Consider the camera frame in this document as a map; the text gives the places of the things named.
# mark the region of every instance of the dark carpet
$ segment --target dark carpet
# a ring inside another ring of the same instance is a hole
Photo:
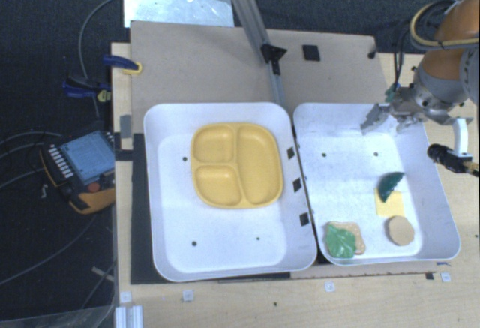
[[[66,98],[62,81],[80,75],[77,38],[88,13],[103,0],[0,0],[0,142],[26,130],[66,134],[90,124],[90,99]],[[380,51],[392,51],[395,26],[420,7],[438,0],[259,0],[265,24],[373,35]],[[128,41],[122,3],[113,2],[92,20],[84,37],[85,63],[92,79],[108,81],[101,56],[113,41]],[[100,107],[110,123],[108,106]],[[39,135],[0,146],[0,185],[39,166],[38,151],[17,146],[41,142]],[[75,239],[91,216],[75,213],[46,178],[32,175],[0,190],[0,284],[49,257]],[[0,285],[0,321],[81,308],[98,275],[113,262],[111,209],[101,212],[71,248],[19,278]],[[109,304],[113,287],[105,281],[87,307]]]

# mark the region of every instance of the black bracket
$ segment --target black bracket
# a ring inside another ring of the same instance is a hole
[[[280,64],[278,63],[278,60],[280,60],[283,55],[287,53],[287,50],[284,48],[274,47],[270,44],[263,44],[260,50],[262,51],[265,62],[271,62],[273,74],[280,76]]]

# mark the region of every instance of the yellow divided plate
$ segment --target yellow divided plate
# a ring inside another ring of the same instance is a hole
[[[201,127],[192,139],[190,161],[196,193],[211,206],[267,206],[284,187],[277,142],[259,125],[221,122]]]

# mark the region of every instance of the dark green toy vegetable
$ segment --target dark green toy vegetable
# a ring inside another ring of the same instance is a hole
[[[390,194],[393,192],[397,184],[405,176],[405,173],[402,172],[393,172],[387,175],[384,175],[378,184],[378,194],[380,199],[386,203]]]
[[[327,230],[327,246],[333,257],[351,259],[356,250],[355,235],[346,229],[329,225]]]

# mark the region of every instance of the white tray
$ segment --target white tray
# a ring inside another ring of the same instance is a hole
[[[276,138],[283,193],[272,205],[220,209],[198,198],[191,174],[195,131],[215,122],[251,122]],[[309,267],[317,255],[287,112],[272,103],[160,104],[144,118],[154,264],[170,281],[193,281]]]
[[[411,260],[447,260],[460,250],[460,238],[437,172],[427,156],[422,124],[397,134],[388,118],[381,128],[362,135],[360,124],[373,104],[302,104],[294,113],[308,199],[319,246],[325,257],[342,266]],[[396,191],[405,216],[415,229],[409,245],[397,246],[386,235],[386,218],[376,213],[374,189],[379,178],[405,172]],[[326,247],[330,221],[353,221],[367,250],[338,259]]]

